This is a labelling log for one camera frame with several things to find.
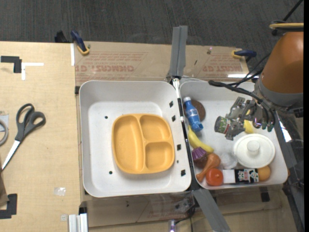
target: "plastic bottle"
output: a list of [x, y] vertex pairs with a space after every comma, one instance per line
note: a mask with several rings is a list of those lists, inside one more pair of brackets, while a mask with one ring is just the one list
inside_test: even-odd
[[184, 105], [185, 105], [185, 112], [186, 112], [186, 117], [189, 120], [189, 124], [191, 126], [191, 129], [194, 132], [198, 132], [203, 129], [203, 125], [201, 124], [199, 120], [199, 115], [197, 112], [197, 109], [192, 105], [191, 103], [191, 98], [190, 97], [185, 97], [183, 99]]

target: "black scissor handle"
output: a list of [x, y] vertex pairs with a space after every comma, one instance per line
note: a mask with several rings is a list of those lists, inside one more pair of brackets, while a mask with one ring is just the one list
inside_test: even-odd
[[[25, 114], [24, 120], [22, 122], [19, 122], [20, 115], [22, 114], [23, 110], [26, 107], [30, 107], [29, 111]], [[28, 124], [30, 120], [31, 114], [34, 112], [34, 106], [31, 103], [27, 103], [23, 105], [21, 108], [19, 108], [17, 115], [16, 115], [16, 123], [17, 123], [17, 135], [15, 137], [15, 140], [22, 141], [24, 139], [24, 132], [25, 127]]]
[[[36, 119], [41, 118], [41, 121], [38, 123], [34, 123]], [[29, 123], [26, 125], [25, 127], [25, 132], [24, 132], [24, 138], [30, 133], [32, 132], [34, 129], [41, 127], [43, 125], [45, 125], [46, 123], [46, 118], [45, 115], [41, 112], [33, 112], [30, 115], [30, 120]]]

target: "banana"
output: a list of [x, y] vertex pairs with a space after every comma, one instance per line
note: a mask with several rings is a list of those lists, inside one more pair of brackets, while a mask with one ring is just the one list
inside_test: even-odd
[[188, 139], [189, 139], [189, 143], [190, 145], [193, 147], [193, 149], [201, 147], [202, 149], [204, 149], [206, 152], [208, 153], [212, 153], [213, 152], [213, 148], [210, 147], [209, 145], [206, 145], [204, 143], [202, 143], [199, 138], [197, 137], [197, 135], [194, 133], [194, 131], [192, 131], [191, 126], [189, 126], [189, 133], [188, 133]]
[[249, 121], [245, 120], [244, 128], [245, 128], [245, 132], [246, 133], [248, 133], [248, 134], [253, 133], [253, 128], [252, 128], [252, 126], [251, 126]]

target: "red tomato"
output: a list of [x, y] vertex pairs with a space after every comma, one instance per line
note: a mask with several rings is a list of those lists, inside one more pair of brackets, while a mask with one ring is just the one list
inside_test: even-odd
[[223, 183], [223, 173], [217, 168], [211, 168], [206, 172], [206, 182], [210, 186], [220, 186]]

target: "gray strap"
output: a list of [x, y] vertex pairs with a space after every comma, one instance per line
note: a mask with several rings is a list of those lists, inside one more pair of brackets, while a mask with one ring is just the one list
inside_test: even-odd
[[207, 218], [212, 231], [214, 232], [231, 232], [226, 220], [221, 214], [218, 205], [214, 201], [211, 193], [207, 189], [192, 191], [202, 212]]
[[168, 76], [182, 76], [185, 68], [185, 46], [188, 37], [188, 26], [173, 28], [172, 51]]

